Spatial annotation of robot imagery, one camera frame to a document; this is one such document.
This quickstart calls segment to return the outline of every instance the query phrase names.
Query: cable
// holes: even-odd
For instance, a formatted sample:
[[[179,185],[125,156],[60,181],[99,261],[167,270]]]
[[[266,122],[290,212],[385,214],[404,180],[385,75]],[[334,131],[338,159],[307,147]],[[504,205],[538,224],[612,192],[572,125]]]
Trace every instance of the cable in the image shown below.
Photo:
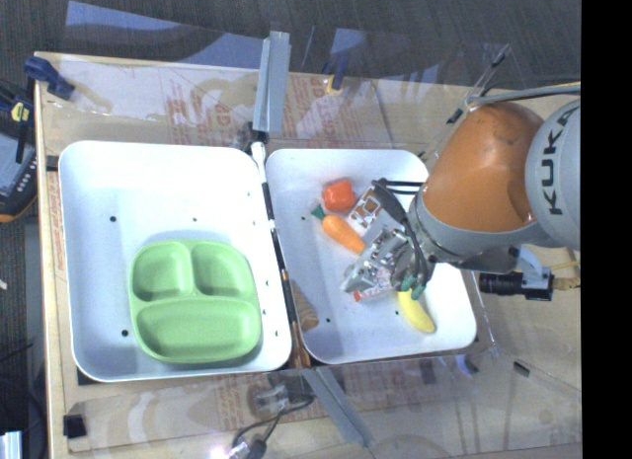
[[[582,90],[581,84],[553,85],[550,87],[538,87],[535,89],[524,89],[523,91],[512,91],[508,93],[496,94],[493,96],[472,96],[467,99],[467,105],[471,109],[473,106],[480,107],[500,101],[518,101],[532,98],[542,98],[544,96],[558,96],[560,94],[579,95]]]
[[[302,410],[304,408],[307,408],[309,405],[311,405],[314,402],[314,397],[310,396],[308,397],[303,403],[296,405],[295,407],[292,408],[288,408],[288,409],[283,409],[280,412],[278,412],[274,417],[266,419],[264,421],[259,421],[259,422],[255,422],[255,423],[251,423],[250,425],[247,425],[246,427],[243,427],[242,429],[240,429],[235,436],[233,437],[233,442],[232,442],[232,446],[235,447],[237,446],[237,443],[239,442],[239,438],[241,438],[244,434],[246,434],[248,431],[250,431],[251,429],[254,429],[255,427],[260,427],[262,425],[266,425],[266,424],[271,424],[271,426],[268,428],[268,430],[266,431],[266,434],[264,436],[264,443],[268,440],[268,438],[270,438],[270,435],[273,433],[273,431],[275,430],[275,428],[277,427],[278,421],[280,421],[280,419],[283,416],[286,416],[288,414],[291,414],[293,412],[298,412],[299,410]]]
[[[397,189],[390,189],[390,188],[389,188],[389,190],[390,190],[391,192],[393,192],[393,193],[396,193],[396,194],[409,194],[409,195],[414,195],[414,194],[416,194],[416,193],[417,193],[417,191],[400,191],[400,190],[397,190]]]
[[[4,362],[5,360],[10,359],[14,355],[17,355],[18,353],[23,352],[25,350],[28,350],[32,346],[33,346],[33,343],[30,343],[30,344],[27,344],[25,346],[21,346],[20,348],[16,348],[12,352],[7,353],[4,357],[0,357],[0,362]]]
[[[395,222],[399,222],[404,226],[404,230],[406,235],[410,238],[413,244],[413,251],[415,254],[415,275],[420,277],[420,284],[426,285],[428,283],[430,277],[430,270],[428,268],[428,262],[424,257],[424,252],[419,244],[419,240],[417,239],[417,235],[413,230],[406,211],[404,207],[400,203],[399,199],[395,197],[395,191],[392,191],[388,186],[391,185],[406,185],[406,186],[414,186],[419,188],[423,185],[423,183],[416,182],[389,182],[386,179],[379,179],[371,181],[371,184],[375,187],[375,194],[377,195],[382,208],[386,210],[386,212],[393,217]]]
[[[488,84],[487,86],[485,86],[485,89],[481,92],[481,96],[486,96],[488,92],[490,92],[493,89],[503,89],[502,86],[505,86],[505,89],[508,89],[508,84],[511,85],[512,83],[515,82],[521,82],[523,83],[524,80],[546,80],[547,82],[555,82],[558,85],[564,85],[567,83],[576,83],[581,81],[580,78],[576,77],[576,76],[572,76],[572,75],[530,75],[527,77],[520,77],[520,78],[513,78],[513,79],[504,79],[504,80],[499,80],[498,82],[495,82],[493,84]]]

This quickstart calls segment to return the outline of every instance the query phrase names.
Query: metal bracket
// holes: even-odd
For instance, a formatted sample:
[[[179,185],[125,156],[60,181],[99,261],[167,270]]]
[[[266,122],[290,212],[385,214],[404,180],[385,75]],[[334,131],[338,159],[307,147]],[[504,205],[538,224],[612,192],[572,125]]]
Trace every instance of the metal bracket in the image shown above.
[[[288,33],[272,31],[264,39],[253,117],[253,129],[257,131],[268,134],[281,131],[290,50]]]
[[[549,287],[551,268],[544,267],[537,256],[525,246],[520,247],[517,267],[522,270],[522,288],[546,289]]]
[[[349,402],[331,369],[304,369],[301,374],[325,407],[345,441],[367,447],[373,440],[371,431]]]

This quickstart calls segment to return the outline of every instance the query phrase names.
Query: black cable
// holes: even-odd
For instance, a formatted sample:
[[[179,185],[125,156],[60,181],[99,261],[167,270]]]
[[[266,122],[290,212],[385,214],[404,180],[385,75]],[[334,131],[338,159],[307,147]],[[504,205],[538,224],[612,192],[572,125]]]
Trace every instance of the black cable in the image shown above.
[[[424,257],[424,253],[419,244],[419,240],[417,239],[417,235],[413,230],[406,211],[404,207],[399,202],[399,199],[395,197],[395,192],[388,188],[389,185],[411,185],[414,184],[415,187],[419,188],[423,183],[413,183],[413,182],[389,182],[386,179],[379,179],[371,181],[371,184],[375,187],[375,194],[382,207],[386,210],[386,212],[393,217],[393,220],[399,222],[404,226],[404,230],[406,235],[411,239],[413,244],[413,251],[415,254],[415,275],[419,275],[421,278],[421,284],[426,285],[428,283],[428,279],[430,277],[430,270],[428,268],[428,262]]]
[[[25,350],[28,350],[32,346],[33,346],[33,343],[30,343],[30,344],[26,344],[24,346],[21,346],[20,348],[16,348],[12,352],[7,353],[4,357],[0,357],[0,362],[4,362],[5,360],[10,359],[14,355],[17,355],[18,353],[23,352]]]
[[[264,421],[259,421],[259,422],[255,422],[255,423],[251,423],[250,425],[247,425],[246,427],[243,427],[242,429],[240,429],[235,436],[233,437],[233,442],[232,442],[232,446],[236,447],[237,443],[239,442],[239,438],[241,438],[244,434],[246,434],[248,431],[250,431],[251,429],[254,429],[255,427],[260,427],[262,425],[266,425],[271,423],[272,425],[270,426],[270,428],[266,431],[266,435],[264,438],[264,442],[266,442],[268,440],[268,438],[270,437],[270,435],[273,433],[273,431],[275,430],[275,428],[277,427],[278,421],[280,421],[280,419],[283,416],[286,416],[288,414],[291,414],[293,412],[298,412],[299,410],[302,410],[304,408],[307,408],[309,405],[311,405],[314,402],[314,397],[310,396],[308,397],[303,403],[289,408],[289,409],[283,409],[280,412],[278,412],[274,417],[271,417],[269,419],[266,419]]]
[[[395,193],[395,194],[416,194],[420,187],[424,184],[423,182],[405,182],[405,181],[397,181],[397,180],[392,180],[392,181],[384,181],[383,184],[386,186],[386,188]],[[393,189],[393,186],[395,187],[414,187],[415,190],[414,191],[402,191],[401,189]]]

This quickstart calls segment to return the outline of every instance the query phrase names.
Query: orange carrot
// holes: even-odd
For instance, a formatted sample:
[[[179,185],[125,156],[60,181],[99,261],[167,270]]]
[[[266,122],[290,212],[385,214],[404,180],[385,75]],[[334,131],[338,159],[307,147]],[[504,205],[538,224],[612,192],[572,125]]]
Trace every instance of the orange carrot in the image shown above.
[[[322,220],[323,231],[338,243],[354,251],[356,254],[364,250],[364,242],[345,219],[333,213],[325,215],[323,207],[320,204],[312,210],[312,214]]]

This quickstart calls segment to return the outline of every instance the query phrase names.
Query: wooden surface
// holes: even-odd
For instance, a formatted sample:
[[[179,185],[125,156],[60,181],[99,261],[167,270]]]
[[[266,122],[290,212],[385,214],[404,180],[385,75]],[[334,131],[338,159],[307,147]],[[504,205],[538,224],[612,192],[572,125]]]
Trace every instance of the wooden surface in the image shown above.
[[[133,70],[133,67],[140,68],[141,66],[149,65],[136,61],[119,61],[117,59],[106,58],[86,59],[84,57],[63,57],[56,54],[43,54],[43,56],[48,58],[53,64],[60,64],[60,60],[62,62],[64,60],[84,61],[86,64],[98,63],[99,66],[119,66],[123,72],[129,72],[130,68]],[[198,67],[192,67],[191,70],[194,71],[194,74],[204,73],[205,71],[203,68]],[[224,83],[224,90],[222,92],[225,94],[225,92],[228,91],[230,96],[224,96],[222,103],[215,103],[215,105],[211,107],[228,107],[231,113],[238,115],[236,119],[232,120],[231,124],[223,126],[226,127],[230,125],[233,127],[233,130],[248,117],[250,107],[252,106],[252,102],[254,102],[254,96],[252,95],[253,88],[256,87],[256,75],[244,74],[243,72],[236,72],[236,75],[238,80],[235,81],[242,82],[240,89],[235,91],[231,89],[230,82]],[[300,123],[306,124],[306,121],[309,120],[311,129],[305,128],[305,126],[304,130],[306,131],[305,134],[308,136],[311,134],[312,137],[311,141],[309,137],[297,140],[295,138],[292,139],[291,135],[288,136],[286,134],[285,136],[287,136],[287,138],[280,144],[285,146],[321,146],[330,142],[339,145],[341,143],[338,140],[328,137],[327,125],[323,125],[322,120],[325,119],[329,123],[335,124],[339,119],[342,121],[342,125],[346,123],[347,125],[350,124],[349,127],[352,127],[354,120],[362,119],[368,120],[366,126],[368,129],[361,127],[357,128],[357,130],[368,130],[369,132],[364,132],[360,135],[358,135],[358,133],[351,134],[347,132],[346,136],[343,135],[343,146],[353,147],[360,144],[368,147],[379,147],[387,145],[407,148],[411,151],[419,151],[421,147],[429,143],[433,134],[451,114],[455,103],[460,101],[464,92],[462,88],[456,87],[446,89],[445,86],[412,85],[406,82],[391,80],[368,82],[350,79],[349,81],[352,82],[351,94],[354,96],[346,100],[325,100],[327,104],[318,105],[315,101],[323,98],[323,94],[319,90],[323,81],[326,81],[326,78],[322,76],[319,77],[318,75],[296,76],[296,84],[291,91],[293,95],[289,95],[286,100],[289,104],[289,110],[286,109],[286,113],[294,114],[295,120],[290,121],[290,123],[294,122],[294,127],[297,127]],[[170,84],[170,82],[173,87],[173,81],[167,80],[167,84]],[[86,85],[89,85],[90,89],[94,87],[89,83]],[[166,117],[170,117],[165,123],[161,124],[155,120],[143,120],[140,118],[140,115],[134,114],[133,108],[126,107],[119,102],[119,99],[108,99],[108,96],[113,96],[115,93],[120,95],[122,93],[124,96],[129,97],[130,102],[133,102],[133,100],[138,99],[138,96],[142,93],[125,93],[125,91],[119,89],[120,86],[112,84],[110,84],[110,86],[104,84],[103,89],[105,89],[105,91],[90,92],[90,89],[88,89],[86,85],[78,88],[78,91],[84,93],[82,100],[85,103],[83,106],[80,105],[79,110],[77,110],[76,106],[70,106],[67,103],[60,102],[53,98],[46,93],[40,85],[37,85],[36,90],[37,149],[40,163],[38,168],[39,222],[46,350],[45,368],[47,380],[48,431],[51,457],[139,457],[145,455],[147,457],[172,457],[181,456],[183,453],[187,457],[204,457],[204,453],[208,452],[210,446],[226,445],[234,429],[243,425],[243,422],[229,421],[226,425],[216,422],[213,424],[205,422],[196,432],[192,432],[194,435],[190,437],[186,437],[186,429],[180,431],[172,431],[170,429],[169,432],[166,433],[165,429],[153,429],[153,431],[156,432],[156,437],[164,436],[169,439],[147,443],[145,439],[146,436],[139,435],[141,430],[133,427],[133,420],[130,417],[133,415],[134,408],[137,408],[138,402],[142,401],[142,396],[138,397],[138,394],[147,395],[148,398],[162,397],[168,399],[172,394],[170,391],[177,391],[179,387],[185,386],[190,390],[191,394],[193,394],[193,398],[197,397],[198,394],[211,394],[213,398],[216,398],[218,397],[217,394],[222,393],[222,391],[226,394],[234,394],[235,390],[238,392],[247,391],[248,387],[257,381],[257,377],[243,377],[237,381],[233,380],[233,385],[228,388],[223,387],[222,381],[219,379],[210,381],[180,379],[89,385],[80,385],[78,383],[77,368],[73,361],[70,342],[71,332],[67,282],[65,280],[65,265],[63,262],[63,232],[62,219],[60,217],[61,210],[59,205],[57,174],[55,172],[48,172],[44,162],[47,156],[58,156],[67,144],[78,139],[97,138],[146,142],[218,144],[217,140],[213,139],[216,137],[216,133],[203,134],[198,131],[193,131],[189,125],[181,124],[174,118],[175,115],[188,114],[193,116],[195,114],[195,112],[186,112],[186,110],[183,109],[183,105],[177,103],[179,99],[181,102],[183,101],[183,98],[178,98],[179,93],[177,86],[174,88],[175,94],[172,93],[173,96],[170,98],[173,102],[172,105],[167,104],[167,106],[175,108],[170,112],[165,110],[163,114],[158,114],[160,116],[165,115]],[[304,87],[306,85],[312,85],[314,89],[309,92],[311,98],[309,100],[303,100],[305,104],[301,105],[298,93],[300,93],[303,88],[299,86]],[[106,92],[109,88],[113,89],[111,94]],[[247,100],[245,102],[243,98],[239,96],[239,93],[246,96]],[[97,103],[102,109],[100,113],[96,110],[96,99],[100,100],[99,103]],[[196,99],[189,98],[189,101],[195,103]],[[544,102],[539,104],[534,102],[530,103],[535,111],[543,116],[547,116],[552,113],[554,108],[561,106],[564,102],[565,99],[560,97],[560,99],[544,100]],[[316,111],[310,116],[307,116],[310,111],[314,110],[313,107],[316,107]],[[227,113],[214,112],[212,114],[215,117],[213,120],[219,120],[219,116],[226,114]],[[234,133],[229,132],[223,135],[220,134],[220,142],[226,143],[233,136]],[[363,136],[366,136],[366,139],[369,140],[368,144],[361,142]],[[510,312],[503,309],[508,306],[511,308]],[[572,328],[570,333],[571,339],[573,338],[573,331],[579,330],[579,315],[574,315],[573,306],[575,305],[570,305],[570,322],[576,324],[577,328]],[[508,313],[512,312],[512,309],[511,303],[502,303],[500,308],[497,308],[499,320],[503,320],[503,318],[507,317]],[[565,338],[569,337],[567,325],[556,324],[555,327],[565,332]],[[511,350],[513,348],[511,345],[512,336],[507,335],[507,340],[506,348]],[[565,364],[564,369],[560,371],[559,375],[554,373],[560,378],[563,378],[564,382],[571,379],[571,383],[576,387],[578,386],[577,373],[579,368],[578,364],[574,364],[573,362],[577,361],[578,350],[579,348],[576,344],[571,344],[570,353],[572,355],[567,356],[570,357],[569,362]],[[543,365],[547,369],[552,368],[555,372],[554,365],[547,364],[551,360],[549,357],[550,356],[547,356],[546,353],[542,354],[540,352],[531,358],[536,359],[538,365]],[[403,368],[400,365],[394,369],[397,371],[397,369]],[[106,432],[102,428],[99,428],[98,431],[93,429],[92,431],[89,430],[87,437],[74,438],[72,440],[68,440],[63,436],[64,415],[78,413],[94,416],[92,422],[89,420],[86,422],[90,429],[93,423],[99,422],[99,417],[107,421],[113,409],[120,411],[120,419],[118,421],[113,421],[112,419],[108,420],[110,425],[114,426],[110,431]],[[376,412],[379,419],[384,419],[384,413],[380,410],[379,405],[373,408],[367,407],[367,409]],[[236,411],[239,409],[233,407],[231,410]],[[243,415],[242,419],[245,421],[253,421],[255,419],[254,416],[248,415],[248,410],[245,408],[239,410],[239,412],[241,412]],[[353,454],[354,457],[370,457],[370,455],[366,455],[365,449],[360,449],[355,445],[345,444],[340,434],[336,431],[335,426],[331,420],[326,417],[326,413],[324,413],[322,409],[320,411],[318,409],[312,409],[310,412],[311,414],[305,413],[305,415],[301,416],[297,421],[283,423],[279,426],[278,431],[275,433],[275,447],[278,447],[278,455],[275,455],[275,457],[331,457],[328,455],[327,449],[331,449],[332,453],[334,449],[346,450],[350,451],[349,453]],[[391,418],[385,421],[384,425],[386,425],[387,428],[389,426],[397,426],[398,415],[399,413],[393,410],[391,412]],[[214,433],[208,434],[203,432],[205,425],[206,429],[212,428]],[[149,432],[149,435],[151,435],[153,431],[149,428],[142,430],[142,432]],[[130,444],[125,444],[124,437],[123,441],[117,441],[121,440],[121,433],[127,436],[127,442]]]

